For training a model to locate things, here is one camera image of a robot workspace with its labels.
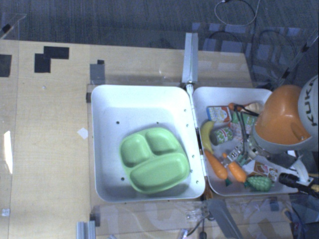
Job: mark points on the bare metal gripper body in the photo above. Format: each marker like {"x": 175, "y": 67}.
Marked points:
{"x": 250, "y": 153}

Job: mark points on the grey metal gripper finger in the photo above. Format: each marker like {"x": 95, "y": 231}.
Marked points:
{"x": 235, "y": 152}
{"x": 226, "y": 161}

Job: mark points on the orange carrot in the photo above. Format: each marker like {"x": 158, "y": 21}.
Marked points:
{"x": 238, "y": 172}
{"x": 218, "y": 168}

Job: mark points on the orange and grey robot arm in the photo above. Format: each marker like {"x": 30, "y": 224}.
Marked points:
{"x": 279, "y": 118}

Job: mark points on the white and brown carton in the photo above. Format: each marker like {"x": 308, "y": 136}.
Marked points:
{"x": 261, "y": 169}

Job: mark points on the green and white can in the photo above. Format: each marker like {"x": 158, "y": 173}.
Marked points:
{"x": 221, "y": 136}

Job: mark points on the green and white carton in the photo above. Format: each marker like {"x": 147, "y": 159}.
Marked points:
{"x": 249, "y": 122}

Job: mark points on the green grapes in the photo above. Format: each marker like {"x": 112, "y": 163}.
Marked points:
{"x": 260, "y": 183}

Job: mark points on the yellow banana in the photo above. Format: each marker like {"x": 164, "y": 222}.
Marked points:
{"x": 206, "y": 134}

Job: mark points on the blue and orange carton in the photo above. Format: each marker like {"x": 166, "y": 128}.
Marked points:
{"x": 219, "y": 114}

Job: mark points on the small orange round toy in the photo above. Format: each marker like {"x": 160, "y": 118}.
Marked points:
{"x": 231, "y": 106}

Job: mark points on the beige toy bread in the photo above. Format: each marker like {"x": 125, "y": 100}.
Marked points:
{"x": 254, "y": 107}

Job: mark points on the white plastic tray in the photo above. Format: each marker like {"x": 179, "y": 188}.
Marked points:
{"x": 109, "y": 143}
{"x": 219, "y": 97}

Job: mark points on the green divided plate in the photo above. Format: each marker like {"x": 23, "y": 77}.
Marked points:
{"x": 154, "y": 168}

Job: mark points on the black cylinder on white bracket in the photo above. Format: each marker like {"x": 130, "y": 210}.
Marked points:
{"x": 290, "y": 179}

